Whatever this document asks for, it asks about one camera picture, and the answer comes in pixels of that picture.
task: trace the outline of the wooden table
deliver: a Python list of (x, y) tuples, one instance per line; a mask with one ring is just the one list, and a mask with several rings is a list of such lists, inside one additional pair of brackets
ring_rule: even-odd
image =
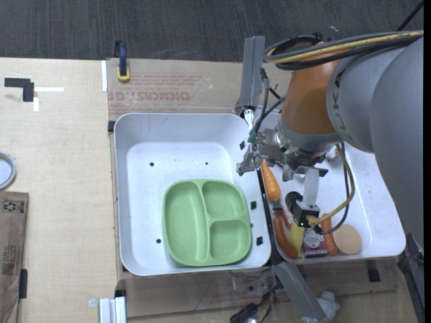
[[(24, 268), (27, 298), (21, 323), (97, 322), (92, 298), (113, 297), (117, 284), (114, 214), (107, 131), (108, 99), (102, 61), (0, 59), (3, 77), (31, 79), (39, 111), (22, 90), (0, 87), (0, 150), (16, 158), (7, 189), (30, 195)], [(397, 289), (337, 297), (334, 322), (415, 322), (401, 272)], [(237, 310), (153, 316), (140, 322), (227, 322)], [(277, 305), (266, 322), (302, 322), (291, 302)]]

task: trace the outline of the metal ring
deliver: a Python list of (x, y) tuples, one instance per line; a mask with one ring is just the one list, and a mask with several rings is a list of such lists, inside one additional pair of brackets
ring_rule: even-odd
[(10, 165), (11, 173), (5, 182), (0, 183), (0, 191), (6, 189), (13, 182), (16, 176), (16, 166), (12, 158), (10, 158), (7, 154), (4, 154), (3, 152), (0, 152), (0, 160), (1, 159), (4, 159)]

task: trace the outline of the black floor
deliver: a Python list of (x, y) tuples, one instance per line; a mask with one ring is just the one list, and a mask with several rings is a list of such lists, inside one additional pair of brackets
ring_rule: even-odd
[[(394, 31), (421, 0), (0, 0), (0, 57), (242, 61), (244, 38), (267, 46)], [(423, 9), (405, 30), (424, 28)]]

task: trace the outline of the sausage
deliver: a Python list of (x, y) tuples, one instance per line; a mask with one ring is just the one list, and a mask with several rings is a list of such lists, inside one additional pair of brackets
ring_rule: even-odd
[(275, 239), (277, 240), (278, 246), (284, 251), (287, 257), (298, 258), (298, 251), (293, 244), (286, 237), (283, 230), (283, 221), (280, 217), (274, 217), (272, 219), (274, 226)]
[[(325, 220), (321, 224), (322, 231), (329, 231), (332, 228), (331, 218), (328, 220)], [(338, 253), (338, 247), (335, 243), (333, 234), (324, 234), (323, 239), (326, 244), (326, 249), (328, 250), (328, 255), (335, 256)]]

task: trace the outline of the yellow cable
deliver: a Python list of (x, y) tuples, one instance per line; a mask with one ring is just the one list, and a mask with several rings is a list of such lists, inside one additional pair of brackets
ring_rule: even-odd
[(422, 35), (424, 35), (424, 31), (420, 30), (420, 31), (415, 31), (415, 32), (405, 32), (403, 34), (394, 34), (394, 35), (388, 35), (388, 36), (367, 38), (365, 40), (358, 40), (358, 41), (354, 41), (354, 42), (338, 44), (335, 46), (328, 46), (327, 48), (322, 48), (322, 49), (318, 49), (318, 50), (310, 50), (310, 51), (304, 52), (302, 54), (298, 54), (298, 55), (294, 55), (294, 56), (290, 56), (290, 57), (284, 57), (281, 59), (273, 59), (273, 60), (267, 59), (266, 61), (268, 63), (287, 63), (287, 62), (307, 59), (309, 57), (313, 57), (313, 56), (317, 56), (317, 55), (324, 55), (324, 54), (327, 54), (329, 52), (335, 52), (335, 51), (345, 50), (345, 49), (349, 49), (349, 48), (356, 48), (359, 46), (367, 46), (367, 45), (371, 45), (371, 44), (388, 42), (388, 41), (396, 40), (399, 38), (416, 37), (416, 36), (422, 36)]
[(334, 214), (341, 211), (345, 206), (347, 206), (347, 204), (353, 199), (353, 196), (355, 195), (355, 183), (353, 181), (352, 171), (350, 170), (350, 167), (349, 167), (349, 164), (347, 163), (347, 160), (345, 160), (343, 151), (341, 150), (340, 146), (337, 144), (336, 147), (337, 147), (338, 154), (341, 157), (341, 160), (343, 161), (343, 164), (347, 170), (347, 174), (349, 175), (350, 193), (349, 193), (349, 196), (346, 198), (346, 200), (342, 204), (340, 204), (340, 206), (338, 206), (337, 208), (332, 210), (332, 212), (328, 213), (326, 216), (318, 218), (318, 217), (315, 217), (313, 215), (307, 215), (306, 218), (308, 220), (308, 224), (312, 227), (314, 227), (316, 225), (320, 225), (322, 222), (324, 222), (325, 220), (328, 220)]

